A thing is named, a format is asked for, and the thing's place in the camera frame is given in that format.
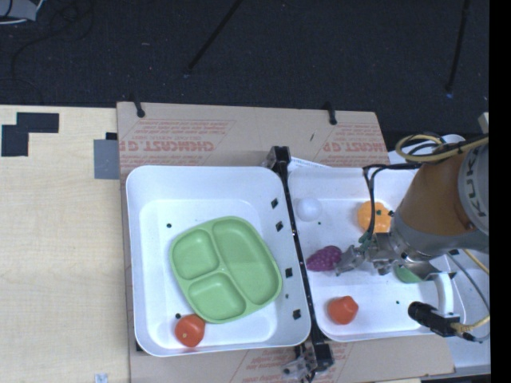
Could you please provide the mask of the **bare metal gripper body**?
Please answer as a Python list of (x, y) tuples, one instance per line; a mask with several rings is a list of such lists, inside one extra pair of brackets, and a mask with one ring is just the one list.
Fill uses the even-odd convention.
[(360, 247), (364, 259), (373, 265), (379, 275), (389, 274), (408, 257), (402, 240), (392, 232), (366, 235)]

